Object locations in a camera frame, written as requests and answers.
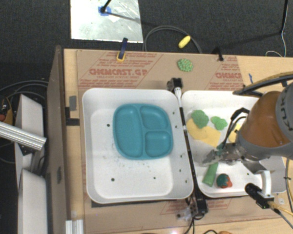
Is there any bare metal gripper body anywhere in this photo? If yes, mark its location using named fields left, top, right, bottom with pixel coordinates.
left=217, top=142, right=247, bottom=166

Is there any green long tube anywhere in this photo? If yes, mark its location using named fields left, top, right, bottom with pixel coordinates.
left=202, top=162, right=219, bottom=187

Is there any yellow flat slice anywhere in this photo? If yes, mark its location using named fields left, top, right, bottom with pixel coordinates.
left=186, top=118, right=222, bottom=148

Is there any small yellow piece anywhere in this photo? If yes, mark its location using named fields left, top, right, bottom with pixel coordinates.
left=228, top=123, right=242, bottom=143

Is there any red and green strawberry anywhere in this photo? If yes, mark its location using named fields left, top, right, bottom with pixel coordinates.
left=215, top=173, right=233, bottom=189

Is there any white plastic tray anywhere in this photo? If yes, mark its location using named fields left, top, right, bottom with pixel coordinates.
left=82, top=87, right=195, bottom=205
left=181, top=90, right=288, bottom=198

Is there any small green broccoli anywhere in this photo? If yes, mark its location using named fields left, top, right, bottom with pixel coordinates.
left=210, top=116, right=229, bottom=131

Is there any thin black and white rod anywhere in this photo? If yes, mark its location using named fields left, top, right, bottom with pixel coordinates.
left=175, top=87, right=201, bottom=199

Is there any blue divided plate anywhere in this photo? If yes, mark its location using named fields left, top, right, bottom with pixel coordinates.
left=112, top=103, right=174, bottom=160

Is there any green dotted round biscuit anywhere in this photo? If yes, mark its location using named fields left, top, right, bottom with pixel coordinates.
left=177, top=58, right=194, bottom=73

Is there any yellow corn cob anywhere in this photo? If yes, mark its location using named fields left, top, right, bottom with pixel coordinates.
left=178, top=35, right=191, bottom=49

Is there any brown cardboard board red print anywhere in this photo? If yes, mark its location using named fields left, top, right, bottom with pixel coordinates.
left=75, top=49, right=288, bottom=225

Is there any black block with thin wires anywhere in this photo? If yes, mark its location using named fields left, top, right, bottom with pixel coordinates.
left=167, top=77, right=184, bottom=92
left=188, top=195, right=209, bottom=217

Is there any black cylinder on white bracket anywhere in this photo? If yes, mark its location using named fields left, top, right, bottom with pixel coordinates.
left=244, top=170, right=275, bottom=209

